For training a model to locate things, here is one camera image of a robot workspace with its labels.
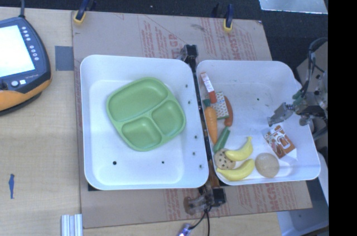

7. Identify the brown cardboard board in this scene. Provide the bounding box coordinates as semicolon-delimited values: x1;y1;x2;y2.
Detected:
71;10;313;229

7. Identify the brown sausage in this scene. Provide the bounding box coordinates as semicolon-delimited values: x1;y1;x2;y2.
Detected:
224;96;234;127

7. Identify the red and white tube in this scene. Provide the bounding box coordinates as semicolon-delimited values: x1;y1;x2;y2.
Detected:
200;71;218;104

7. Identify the green cylinder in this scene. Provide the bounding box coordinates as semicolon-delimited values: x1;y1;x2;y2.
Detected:
213;126;231;154

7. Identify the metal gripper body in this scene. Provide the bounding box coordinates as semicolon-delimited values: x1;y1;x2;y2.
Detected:
295;70;329;119

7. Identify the green divided plate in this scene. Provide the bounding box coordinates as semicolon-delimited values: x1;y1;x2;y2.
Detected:
105;76;187;152

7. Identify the black block with wires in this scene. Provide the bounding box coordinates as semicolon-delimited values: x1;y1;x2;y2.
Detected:
180;44;199;63
211;186;227;207

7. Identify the orange carrot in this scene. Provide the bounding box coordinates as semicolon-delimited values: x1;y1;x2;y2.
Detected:
202;99;219;145

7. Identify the yellow banana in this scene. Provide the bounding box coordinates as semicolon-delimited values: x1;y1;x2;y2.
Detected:
216;158;255;182
224;136;254;162

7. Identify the orange and white carton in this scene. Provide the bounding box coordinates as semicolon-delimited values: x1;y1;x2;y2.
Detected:
262;123;296;160

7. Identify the white plastic tray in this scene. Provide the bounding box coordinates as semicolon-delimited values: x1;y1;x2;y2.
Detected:
80;54;210;191
196;60;321;186

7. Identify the thin black rod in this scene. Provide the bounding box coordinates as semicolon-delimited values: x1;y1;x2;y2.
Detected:
190;60;217;189

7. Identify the brown chocolate chip biscuit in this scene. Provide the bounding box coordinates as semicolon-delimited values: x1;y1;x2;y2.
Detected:
214;148;237;170

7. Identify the beige bread roll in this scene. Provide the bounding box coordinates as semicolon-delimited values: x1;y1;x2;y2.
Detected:
254;152;280;179

